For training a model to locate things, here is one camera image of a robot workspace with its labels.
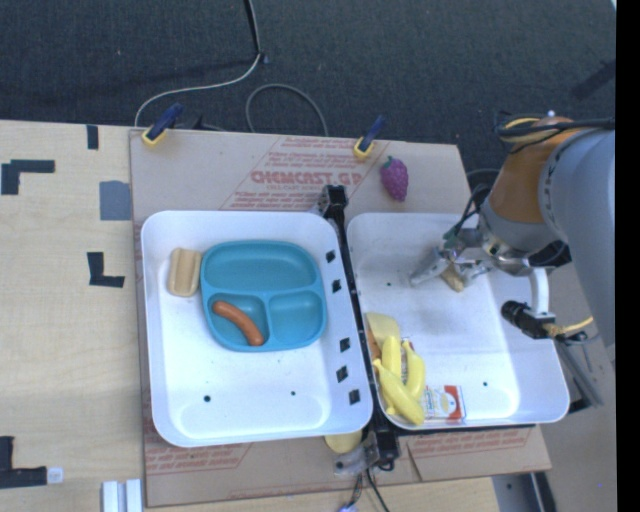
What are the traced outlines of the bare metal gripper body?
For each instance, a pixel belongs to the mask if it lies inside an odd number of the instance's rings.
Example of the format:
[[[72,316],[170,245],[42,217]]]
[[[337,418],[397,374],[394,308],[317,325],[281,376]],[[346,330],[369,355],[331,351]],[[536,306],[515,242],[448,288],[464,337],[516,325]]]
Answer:
[[[456,272],[458,264],[474,262],[486,262],[492,270],[511,276],[527,276],[532,272],[525,252],[512,248],[484,228],[451,229],[440,250]]]

